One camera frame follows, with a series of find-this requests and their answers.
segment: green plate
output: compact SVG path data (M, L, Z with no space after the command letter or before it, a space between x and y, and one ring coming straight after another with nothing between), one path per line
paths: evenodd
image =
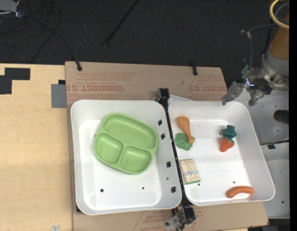
M129 174L148 169L158 145L155 129L121 113L106 116L95 136L94 154L104 164Z

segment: red strawberry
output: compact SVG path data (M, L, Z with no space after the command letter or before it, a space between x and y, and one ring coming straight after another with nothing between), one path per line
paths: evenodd
M221 138L221 146L220 151L226 152L228 149L232 148L234 146L234 141L228 137L222 137Z

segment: white tray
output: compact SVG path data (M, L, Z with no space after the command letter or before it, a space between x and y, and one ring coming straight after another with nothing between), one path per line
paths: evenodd
M116 112L146 122L159 135L155 157L150 167L139 175L130 175L111 168L94 155L93 142L99 125L105 116ZM182 192L166 114L159 103L80 100L71 108L71 121L76 203L82 212L99 215L168 209L180 204Z
M195 142L189 151L176 148L179 160L193 158L201 182L184 185L186 196L195 205L218 205L237 202L268 201L275 189L258 142L248 109L241 103L203 101L175 101L169 105L173 130L183 132L176 123L178 116L190 119L191 135ZM221 130L227 125L235 127L235 145L220 152ZM240 193L227 198L232 187L246 185L253 194Z

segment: chicken leg toy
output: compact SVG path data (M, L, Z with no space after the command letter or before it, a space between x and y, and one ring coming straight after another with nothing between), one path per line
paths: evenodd
M179 116L176 120L177 125L179 126L179 128L181 130L184 131L184 133L187 135L188 137L188 143L193 144L195 142L194 138L191 136L190 133L190 121L189 118L186 116Z

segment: yellow cable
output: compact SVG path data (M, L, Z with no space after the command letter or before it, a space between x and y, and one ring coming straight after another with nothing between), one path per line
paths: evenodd
M272 19L278 26L283 27L283 28L286 28L286 29L289 29L289 25L280 22L280 21L275 17L275 15L273 14L273 8L274 8L274 6L276 5L276 3L279 2L279 1L283 1L283 0L274 0L274 1L272 2L272 4L271 4L270 7L269 7L269 15L270 15L271 19Z

